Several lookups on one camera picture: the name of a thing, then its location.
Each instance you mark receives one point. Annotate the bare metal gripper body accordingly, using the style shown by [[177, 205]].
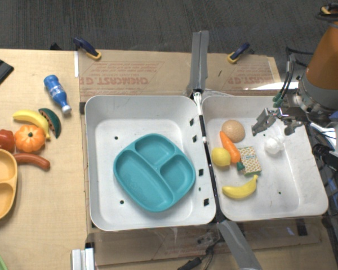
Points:
[[312, 110]]

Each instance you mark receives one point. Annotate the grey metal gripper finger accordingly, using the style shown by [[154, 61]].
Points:
[[291, 125], [263, 121]]

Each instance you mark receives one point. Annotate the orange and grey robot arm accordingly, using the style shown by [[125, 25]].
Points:
[[325, 58]]

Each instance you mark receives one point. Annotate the white lumpy toy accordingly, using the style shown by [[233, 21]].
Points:
[[272, 145]]

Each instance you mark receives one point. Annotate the beige round bread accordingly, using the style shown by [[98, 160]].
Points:
[[233, 130]]

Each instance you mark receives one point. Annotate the small patterned carton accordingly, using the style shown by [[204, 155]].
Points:
[[250, 161]]

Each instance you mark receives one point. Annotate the orange carrot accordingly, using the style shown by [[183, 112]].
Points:
[[230, 148]]

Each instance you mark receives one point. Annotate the yellow lemon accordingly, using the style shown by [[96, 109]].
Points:
[[220, 157]]

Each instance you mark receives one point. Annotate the white plastic tray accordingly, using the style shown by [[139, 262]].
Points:
[[101, 156], [293, 184]]

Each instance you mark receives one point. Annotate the yellow banana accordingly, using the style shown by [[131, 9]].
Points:
[[31, 117], [239, 191]]

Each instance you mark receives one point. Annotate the teal divided plate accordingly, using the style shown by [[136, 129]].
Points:
[[146, 176]]

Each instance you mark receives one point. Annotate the brown cardboard board red print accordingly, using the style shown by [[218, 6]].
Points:
[[124, 74]]

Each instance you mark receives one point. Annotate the green watermelon slice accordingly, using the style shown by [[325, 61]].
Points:
[[54, 122]]

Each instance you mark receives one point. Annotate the blue bottle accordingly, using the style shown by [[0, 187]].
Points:
[[55, 91]]

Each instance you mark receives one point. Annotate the brown sausage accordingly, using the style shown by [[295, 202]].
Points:
[[33, 161]]

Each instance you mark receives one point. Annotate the orange pumpkin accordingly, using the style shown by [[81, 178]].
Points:
[[30, 138]]

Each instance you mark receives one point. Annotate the red tomato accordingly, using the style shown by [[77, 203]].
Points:
[[2, 140]]

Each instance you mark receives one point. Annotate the yellow divided plate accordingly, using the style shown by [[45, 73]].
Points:
[[0, 195]]

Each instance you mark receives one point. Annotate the black cylinder on white bracket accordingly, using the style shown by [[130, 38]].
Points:
[[324, 152]]

